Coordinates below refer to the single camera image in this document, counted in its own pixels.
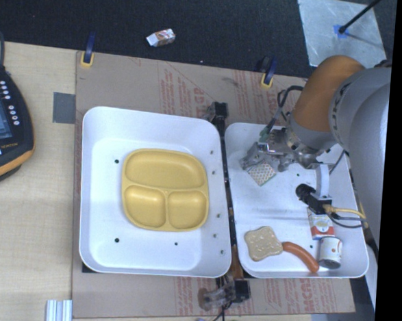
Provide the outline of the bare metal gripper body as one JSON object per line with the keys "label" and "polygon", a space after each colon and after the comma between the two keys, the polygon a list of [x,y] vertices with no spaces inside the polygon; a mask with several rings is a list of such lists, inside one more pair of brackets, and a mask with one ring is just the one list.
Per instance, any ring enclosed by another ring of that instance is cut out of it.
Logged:
{"label": "bare metal gripper body", "polygon": [[313,149],[303,143],[290,127],[269,129],[260,132],[259,146],[262,157],[276,168],[278,162],[298,163],[304,169],[313,169],[318,165],[318,156],[324,149]]}

